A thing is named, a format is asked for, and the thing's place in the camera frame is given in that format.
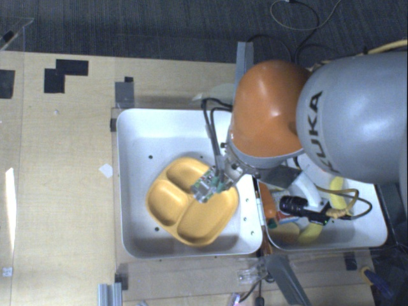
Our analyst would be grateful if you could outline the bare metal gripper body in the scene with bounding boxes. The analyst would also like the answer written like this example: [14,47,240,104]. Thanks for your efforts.
[200,154,259,201]

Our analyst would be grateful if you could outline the yellow divided plate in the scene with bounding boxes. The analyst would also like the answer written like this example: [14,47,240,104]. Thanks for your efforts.
[145,156,240,248]

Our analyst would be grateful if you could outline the orange carrot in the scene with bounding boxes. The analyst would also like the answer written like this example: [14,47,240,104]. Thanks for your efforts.
[259,183,279,230]

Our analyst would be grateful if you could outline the red packet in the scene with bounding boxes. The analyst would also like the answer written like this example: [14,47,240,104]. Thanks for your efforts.
[275,210,300,225]

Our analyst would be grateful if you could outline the white plastic tray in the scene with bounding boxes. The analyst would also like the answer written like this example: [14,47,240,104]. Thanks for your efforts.
[256,176,390,252]
[115,108,264,261]

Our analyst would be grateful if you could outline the yellow banana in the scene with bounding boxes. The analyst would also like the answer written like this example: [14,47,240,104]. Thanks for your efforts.
[297,176,347,245]

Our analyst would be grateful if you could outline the black cylinder on white bracket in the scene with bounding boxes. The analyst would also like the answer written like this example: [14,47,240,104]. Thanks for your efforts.
[279,163,332,227]

